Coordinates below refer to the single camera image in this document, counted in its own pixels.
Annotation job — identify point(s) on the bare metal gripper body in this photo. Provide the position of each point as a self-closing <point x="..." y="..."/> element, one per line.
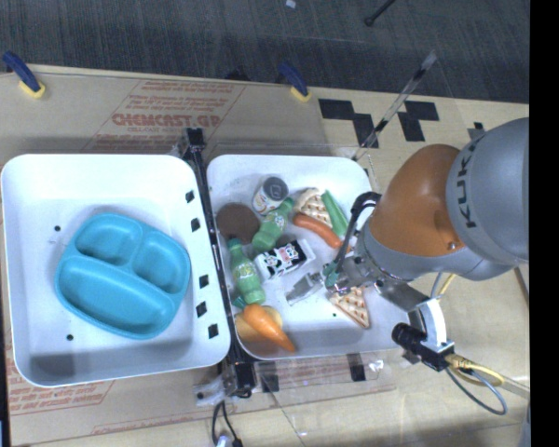
<point x="361" y="273"/>

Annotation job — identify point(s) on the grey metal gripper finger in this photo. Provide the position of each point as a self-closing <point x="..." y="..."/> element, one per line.
<point x="299" y="292"/>
<point x="315" y="279"/>

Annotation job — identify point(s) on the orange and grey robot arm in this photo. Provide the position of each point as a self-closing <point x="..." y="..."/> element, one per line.
<point x="428" y="203"/>

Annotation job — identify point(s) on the toy pizza slice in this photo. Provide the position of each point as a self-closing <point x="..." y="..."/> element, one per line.
<point x="354" y="305"/>
<point x="313" y="205"/>

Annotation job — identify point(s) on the cow print milk carton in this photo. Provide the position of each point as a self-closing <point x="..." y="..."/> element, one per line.
<point x="284" y="258"/>

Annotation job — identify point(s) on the orange toy carrot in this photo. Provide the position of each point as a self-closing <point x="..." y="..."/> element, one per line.
<point x="265" y="325"/>

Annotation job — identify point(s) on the orange toy sausage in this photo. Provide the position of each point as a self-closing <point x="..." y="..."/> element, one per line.
<point x="319" y="231"/>

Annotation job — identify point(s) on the white plastic tray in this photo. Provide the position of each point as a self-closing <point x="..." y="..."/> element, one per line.
<point x="317" y="338"/>
<point x="42" y="249"/>

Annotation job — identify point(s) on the green plastic bottle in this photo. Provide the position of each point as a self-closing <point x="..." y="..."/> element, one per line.
<point x="247" y="275"/>
<point x="270" y="226"/>

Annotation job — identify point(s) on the green toy vegetable stalk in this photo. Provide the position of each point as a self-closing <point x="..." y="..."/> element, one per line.
<point x="336" y="214"/>

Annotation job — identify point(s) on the tan toy bread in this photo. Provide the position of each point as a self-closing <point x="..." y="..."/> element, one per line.
<point x="247" y="331"/>

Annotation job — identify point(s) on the brown round biscuit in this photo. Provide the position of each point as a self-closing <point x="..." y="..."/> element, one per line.
<point x="235" y="221"/>

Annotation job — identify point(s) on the small white can grey lid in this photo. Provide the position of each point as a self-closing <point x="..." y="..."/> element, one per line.
<point x="268" y="196"/>

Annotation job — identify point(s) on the blue divided plate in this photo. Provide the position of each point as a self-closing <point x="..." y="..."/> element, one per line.
<point x="116" y="291"/>

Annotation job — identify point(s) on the brown cardboard board red print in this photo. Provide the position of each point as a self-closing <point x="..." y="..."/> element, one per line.
<point x="98" y="110"/>

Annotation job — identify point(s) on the black cylinder on white bracket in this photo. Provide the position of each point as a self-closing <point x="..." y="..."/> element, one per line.
<point x="421" y="342"/>

